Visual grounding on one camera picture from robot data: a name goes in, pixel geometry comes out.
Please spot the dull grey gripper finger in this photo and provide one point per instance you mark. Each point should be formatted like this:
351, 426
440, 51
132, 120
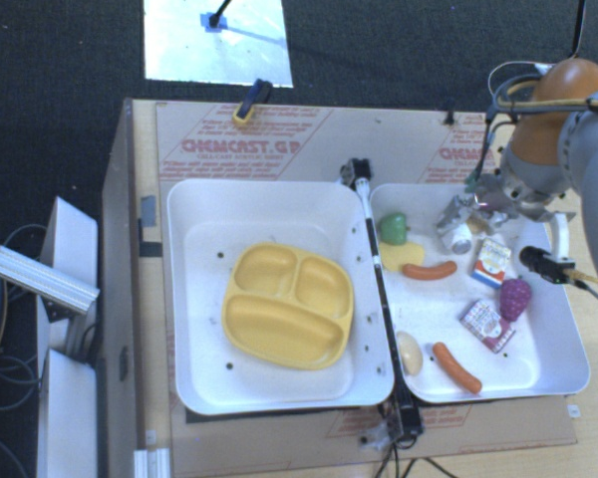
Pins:
496, 218
453, 214

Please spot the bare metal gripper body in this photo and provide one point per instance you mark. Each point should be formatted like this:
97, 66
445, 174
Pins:
501, 194

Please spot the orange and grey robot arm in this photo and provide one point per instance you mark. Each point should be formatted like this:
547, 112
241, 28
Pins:
548, 117

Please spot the tan toy biscuit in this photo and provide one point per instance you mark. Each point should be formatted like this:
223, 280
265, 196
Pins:
476, 226

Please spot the small silver can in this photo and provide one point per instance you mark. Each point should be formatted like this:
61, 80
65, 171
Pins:
459, 243

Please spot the white blue and red carton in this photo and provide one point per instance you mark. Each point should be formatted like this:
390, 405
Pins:
491, 263

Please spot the orange toy sausage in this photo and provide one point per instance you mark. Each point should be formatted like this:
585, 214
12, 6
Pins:
428, 270
456, 368

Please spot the green toy pepper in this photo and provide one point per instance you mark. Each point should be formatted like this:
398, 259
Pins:
393, 228

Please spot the yellow toy cheese slice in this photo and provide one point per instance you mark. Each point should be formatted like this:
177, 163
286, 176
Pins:
403, 256

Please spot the purple toy grapes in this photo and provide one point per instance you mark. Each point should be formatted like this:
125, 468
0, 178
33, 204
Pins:
514, 298

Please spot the thin black and white rod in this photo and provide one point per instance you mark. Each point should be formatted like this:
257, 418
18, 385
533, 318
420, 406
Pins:
380, 287

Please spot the pink and white carton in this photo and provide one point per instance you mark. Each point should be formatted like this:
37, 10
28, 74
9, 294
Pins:
486, 324

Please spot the white plastic tray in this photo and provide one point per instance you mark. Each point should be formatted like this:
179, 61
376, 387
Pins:
204, 292
528, 356

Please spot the cream toy egg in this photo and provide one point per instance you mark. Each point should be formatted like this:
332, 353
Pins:
409, 354

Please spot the brown cardboard board red print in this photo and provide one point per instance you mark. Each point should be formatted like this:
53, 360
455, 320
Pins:
299, 152

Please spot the yellow divided plate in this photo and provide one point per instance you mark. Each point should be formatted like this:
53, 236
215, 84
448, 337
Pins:
284, 311

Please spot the black cylinder on white bracket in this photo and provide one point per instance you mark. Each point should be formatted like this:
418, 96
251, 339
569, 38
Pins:
538, 259

